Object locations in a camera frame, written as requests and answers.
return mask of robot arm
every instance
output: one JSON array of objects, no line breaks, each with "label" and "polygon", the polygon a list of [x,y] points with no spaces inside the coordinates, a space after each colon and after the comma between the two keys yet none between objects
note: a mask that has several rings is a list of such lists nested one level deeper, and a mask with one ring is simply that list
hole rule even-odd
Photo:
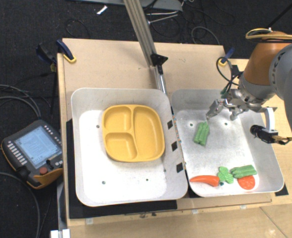
[{"label": "robot arm", "polygon": [[292,129],[292,41],[288,41],[289,36],[285,33],[268,31],[268,37],[263,40],[280,36],[284,41],[275,39],[276,41],[258,43],[240,76],[238,88],[230,89],[224,99],[215,100],[206,116],[210,119],[224,108],[232,112],[231,120],[248,110],[264,112],[266,128],[254,125],[251,127],[251,133],[267,143],[274,143],[278,140],[273,113],[276,108],[264,108],[262,105],[274,95],[278,95],[284,100]]}]

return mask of wooden table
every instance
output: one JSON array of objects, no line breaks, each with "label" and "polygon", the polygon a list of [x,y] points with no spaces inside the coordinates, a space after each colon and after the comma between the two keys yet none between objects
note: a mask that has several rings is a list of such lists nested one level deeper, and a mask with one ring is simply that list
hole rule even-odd
[{"label": "wooden table", "polygon": [[[273,145],[287,195],[245,194],[177,200],[177,210],[116,215],[89,219],[69,218],[66,122],[72,118],[71,95],[82,87],[156,88],[138,42],[63,39],[76,56],[73,64],[58,54],[61,136],[64,153],[64,189],[67,227],[72,238],[151,237],[292,237],[292,142]],[[216,70],[223,46],[155,43],[158,54],[169,59],[163,65],[168,97],[178,89],[222,89],[226,81]],[[247,59],[232,59],[245,69]],[[229,76],[228,68],[224,74]],[[278,97],[267,102],[278,107],[276,129],[291,136],[284,103]]]}]

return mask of tomato slice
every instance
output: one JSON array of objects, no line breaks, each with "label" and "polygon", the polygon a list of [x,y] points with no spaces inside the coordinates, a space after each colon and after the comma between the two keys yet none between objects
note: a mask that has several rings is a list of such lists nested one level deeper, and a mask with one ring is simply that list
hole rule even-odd
[{"label": "tomato slice", "polygon": [[247,177],[242,177],[238,178],[238,183],[243,189],[253,189],[255,186],[255,178],[254,176],[247,176]]}]

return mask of black bracket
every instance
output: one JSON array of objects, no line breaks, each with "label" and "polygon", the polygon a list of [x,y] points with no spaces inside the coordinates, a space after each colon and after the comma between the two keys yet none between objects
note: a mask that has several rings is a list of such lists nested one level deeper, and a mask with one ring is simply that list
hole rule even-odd
[{"label": "black bracket", "polygon": [[154,66],[157,66],[158,68],[158,73],[160,75],[163,75],[163,70],[162,70],[162,65],[164,62],[166,62],[168,60],[168,57],[164,57],[164,56],[161,56],[161,55],[158,55],[158,54],[151,54],[150,55],[150,59],[152,61],[152,64]]}]

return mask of green vegetable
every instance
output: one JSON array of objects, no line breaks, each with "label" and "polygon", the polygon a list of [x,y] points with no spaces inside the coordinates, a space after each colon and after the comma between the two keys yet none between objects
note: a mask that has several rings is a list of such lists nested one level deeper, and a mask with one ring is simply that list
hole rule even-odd
[{"label": "green vegetable", "polygon": [[207,137],[208,137],[209,131],[210,131],[209,125],[206,121],[199,123],[198,130],[197,130],[195,138],[194,138],[194,142],[196,144],[201,144],[201,145],[205,146],[206,142],[207,142]]},{"label": "green vegetable", "polygon": [[230,172],[233,174],[234,178],[242,178],[247,176],[253,176],[256,175],[257,172],[255,168],[252,165],[247,165],[239,168],[233,168],[230,170]]},{"label": "green vegetable", "polygon": [[227,183],[233,183],[233,175],[229,173],[229,169],[226,167],[219,167],[218,177],[220,181],[226,181]]}]

